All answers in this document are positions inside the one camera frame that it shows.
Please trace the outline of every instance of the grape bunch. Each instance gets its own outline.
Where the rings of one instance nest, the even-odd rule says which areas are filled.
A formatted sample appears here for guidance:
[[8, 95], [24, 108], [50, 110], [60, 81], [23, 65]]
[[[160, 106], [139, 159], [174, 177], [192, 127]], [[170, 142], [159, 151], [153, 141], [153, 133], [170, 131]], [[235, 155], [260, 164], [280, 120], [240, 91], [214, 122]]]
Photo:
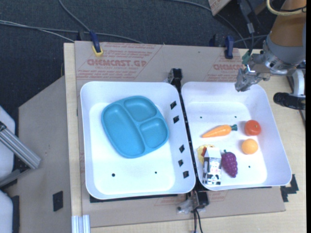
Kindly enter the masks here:
[[232, 178], [235, 178], [238, 174], [238, 162], [237, 157], [232, 152], [226, 152], [222, 155], [222, 166]]

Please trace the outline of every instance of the orange carrot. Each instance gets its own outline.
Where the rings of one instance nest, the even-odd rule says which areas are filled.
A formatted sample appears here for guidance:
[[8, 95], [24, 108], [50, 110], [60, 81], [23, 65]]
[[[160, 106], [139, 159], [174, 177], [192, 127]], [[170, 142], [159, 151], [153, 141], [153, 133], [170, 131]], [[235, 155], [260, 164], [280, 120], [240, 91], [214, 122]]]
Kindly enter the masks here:
[[203, 138], [207, 138], [207, 137], [215, 137], [215, 136], [223, 136], [223, 135], [227, 135], [229, 134], [232, 130], [237, 131], [238, 130], [238, 126], [236, 124], [230, 126], [230, 125], [220, 125], [208, 132], [206, 132], [205, 134], [202, 135]]

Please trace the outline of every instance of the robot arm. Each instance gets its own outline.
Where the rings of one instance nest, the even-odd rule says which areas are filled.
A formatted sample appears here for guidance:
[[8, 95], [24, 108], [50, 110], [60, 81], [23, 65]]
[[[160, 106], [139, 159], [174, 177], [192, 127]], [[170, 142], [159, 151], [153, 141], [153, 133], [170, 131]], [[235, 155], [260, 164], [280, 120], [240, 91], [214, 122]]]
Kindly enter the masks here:
[[263, 42], [260, 54], [246, 53], [243, 57], [245, 68], [239, 70], [235, 88], [246, 91], [261, 80], [269, 80], [271, 75], [293, 75], [294, 92], [288, 94], [291, 97], [278, 93], [274, 101], [282, 106], [305, 109], [301, 73], [305, 71], [306, 59], [307, 0], [286, 0], [280, 11], [273, 9], [270, 2], [267, 0], [267, 6], [277, 14], [276, 21]]

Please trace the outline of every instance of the red tomato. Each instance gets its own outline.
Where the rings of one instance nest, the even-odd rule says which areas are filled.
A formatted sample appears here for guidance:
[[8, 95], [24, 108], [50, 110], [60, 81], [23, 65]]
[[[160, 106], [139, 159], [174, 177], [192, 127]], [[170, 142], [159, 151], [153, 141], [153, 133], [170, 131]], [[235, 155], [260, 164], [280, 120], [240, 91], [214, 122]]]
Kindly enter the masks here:
[[245, 123], [244, 130], [246, 135], [259, 135], [261, 126], [256, 120], [249, 120]]

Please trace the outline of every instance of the orange fruit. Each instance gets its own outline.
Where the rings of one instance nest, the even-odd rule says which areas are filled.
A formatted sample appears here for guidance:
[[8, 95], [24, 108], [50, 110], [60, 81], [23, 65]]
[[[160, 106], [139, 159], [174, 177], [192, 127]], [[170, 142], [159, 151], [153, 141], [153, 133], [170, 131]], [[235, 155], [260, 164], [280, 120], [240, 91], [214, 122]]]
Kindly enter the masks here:
[[253, 154], [258, 150], [258, 143], [254, 139], [246, 139], [242, 143], [242, 151], [246, 154]]

